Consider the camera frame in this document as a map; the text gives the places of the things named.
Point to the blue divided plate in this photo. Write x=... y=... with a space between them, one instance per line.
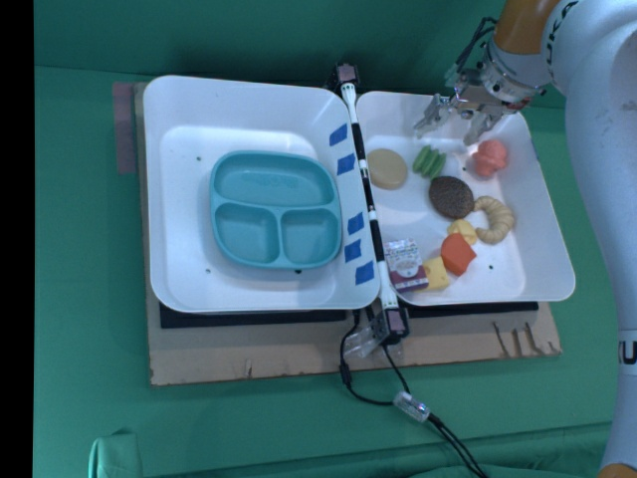
x=277 y=210

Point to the beige round biscuit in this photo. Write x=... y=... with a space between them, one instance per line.
x=387 y=168

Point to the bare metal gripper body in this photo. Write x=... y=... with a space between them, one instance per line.
x=490 y=95

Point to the brown round patty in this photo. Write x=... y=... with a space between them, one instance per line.
x=451 y=196

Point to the orange cheese wedge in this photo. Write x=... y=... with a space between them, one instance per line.
x=457 y=254

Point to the green pea pod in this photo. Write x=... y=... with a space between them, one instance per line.
x=429 y=161

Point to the beige croissant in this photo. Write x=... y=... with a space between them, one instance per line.
x=497 y=217

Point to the small yellow cheese piece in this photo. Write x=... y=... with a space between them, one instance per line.
x=464 y=230

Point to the black and white thin rod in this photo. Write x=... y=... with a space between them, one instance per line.
x=366 y=187

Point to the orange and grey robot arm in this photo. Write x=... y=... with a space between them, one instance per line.
x=592 y=117

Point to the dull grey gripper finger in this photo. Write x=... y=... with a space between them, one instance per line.
x=432 y=115
x=479 y=127

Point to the white plastic tray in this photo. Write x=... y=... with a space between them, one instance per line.
x=249 y=194
x=497 y=267

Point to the yellow cheese wedge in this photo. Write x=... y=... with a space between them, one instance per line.
x=436 y=274

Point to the small printed carton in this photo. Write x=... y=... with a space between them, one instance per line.
x=406 y=264

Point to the brown cardboard board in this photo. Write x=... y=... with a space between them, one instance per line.
x=348 y=351

